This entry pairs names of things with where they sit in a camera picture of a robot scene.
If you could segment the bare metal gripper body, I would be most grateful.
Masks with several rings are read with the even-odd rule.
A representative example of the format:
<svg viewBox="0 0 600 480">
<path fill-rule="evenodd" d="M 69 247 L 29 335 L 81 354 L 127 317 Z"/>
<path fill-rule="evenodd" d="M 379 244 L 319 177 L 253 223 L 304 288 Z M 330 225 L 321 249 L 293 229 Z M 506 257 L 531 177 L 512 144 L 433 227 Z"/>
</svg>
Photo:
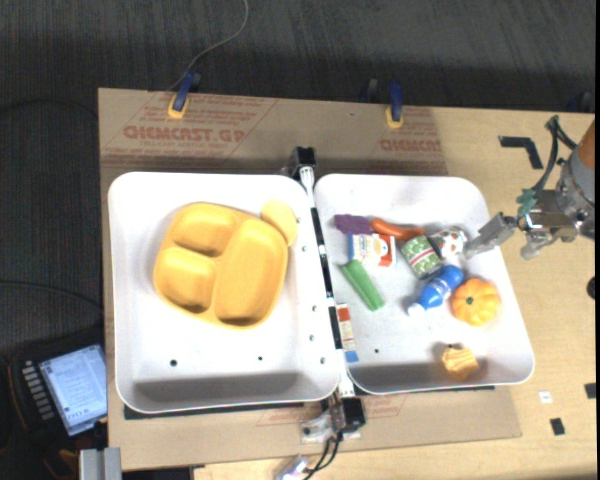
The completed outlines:
<svg viewBox="0 0 600 480">
<path fill-rule="evenodd" d="M 560 178 L 554 189 L 542 189 L 536 202 L 518 218 L 519 227 L 548 241 L 595 240 L 595 186 Z"/>
</svg>

